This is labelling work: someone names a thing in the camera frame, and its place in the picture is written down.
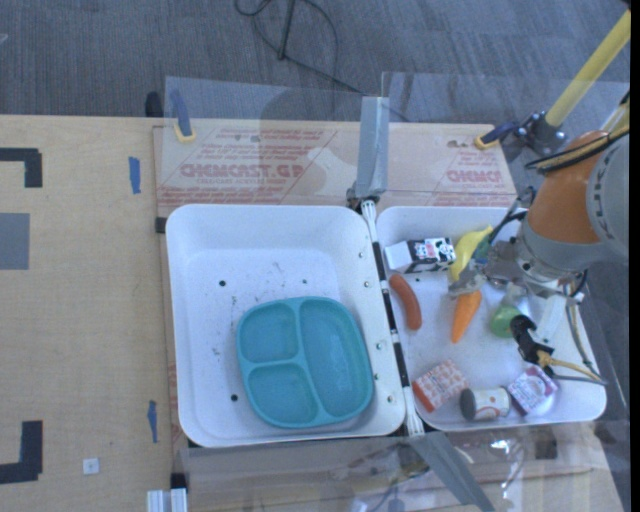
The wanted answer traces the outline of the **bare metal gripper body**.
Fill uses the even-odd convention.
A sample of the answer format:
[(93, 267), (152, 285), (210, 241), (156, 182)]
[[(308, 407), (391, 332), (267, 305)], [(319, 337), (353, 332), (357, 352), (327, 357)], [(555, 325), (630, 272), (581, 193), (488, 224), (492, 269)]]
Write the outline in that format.
[(520, 238), (510, 238), (492, 245), (484, 272), (490, 280), (506, 281), (532, 294), (549, 296), (553, 292), (553, 277), (545, 274), (546, 270)]

